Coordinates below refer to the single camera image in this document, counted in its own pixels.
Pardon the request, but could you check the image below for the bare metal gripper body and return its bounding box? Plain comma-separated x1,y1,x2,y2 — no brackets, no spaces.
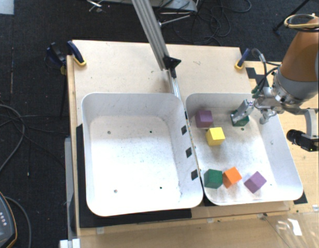
253,86,290,113

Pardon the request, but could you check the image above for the green cube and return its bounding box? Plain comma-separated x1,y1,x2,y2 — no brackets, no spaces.
203,168,224,190
231,114,250,127

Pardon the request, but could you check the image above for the yellow cube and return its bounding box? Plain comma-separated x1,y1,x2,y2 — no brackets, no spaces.
205,127,226,147

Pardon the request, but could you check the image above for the purple cube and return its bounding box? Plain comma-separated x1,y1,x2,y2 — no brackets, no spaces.
244,170,267,194
194,109,215,129

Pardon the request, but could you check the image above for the white plastic tray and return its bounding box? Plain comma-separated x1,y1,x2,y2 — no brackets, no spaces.
185,92,304,207
81,92,204,217

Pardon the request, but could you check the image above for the orange cube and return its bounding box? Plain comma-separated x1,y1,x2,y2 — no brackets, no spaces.
222,166,243,189

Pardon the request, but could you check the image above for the pale wood board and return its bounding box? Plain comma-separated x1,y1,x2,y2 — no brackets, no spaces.
71,39,291,221

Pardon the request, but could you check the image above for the black cylinder on white bracket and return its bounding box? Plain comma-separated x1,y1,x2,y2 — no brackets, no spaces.
286,108,319,152

